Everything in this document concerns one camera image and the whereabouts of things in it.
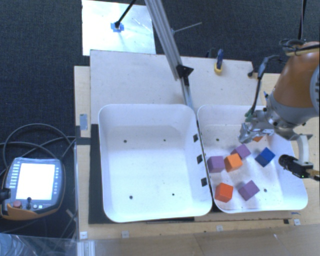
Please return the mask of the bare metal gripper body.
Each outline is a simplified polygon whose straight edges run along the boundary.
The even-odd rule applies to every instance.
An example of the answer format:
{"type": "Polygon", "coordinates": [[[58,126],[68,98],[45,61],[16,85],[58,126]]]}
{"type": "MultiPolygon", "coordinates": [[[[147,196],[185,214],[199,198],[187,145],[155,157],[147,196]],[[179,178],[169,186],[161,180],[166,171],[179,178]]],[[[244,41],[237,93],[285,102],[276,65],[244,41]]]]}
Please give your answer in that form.
{"type": "Polygon", "coordinates": [[[271,109],[262,109],[245,114],[245,129],[247,132],[274,132],[277,126],[277,115],[271,109]]]}

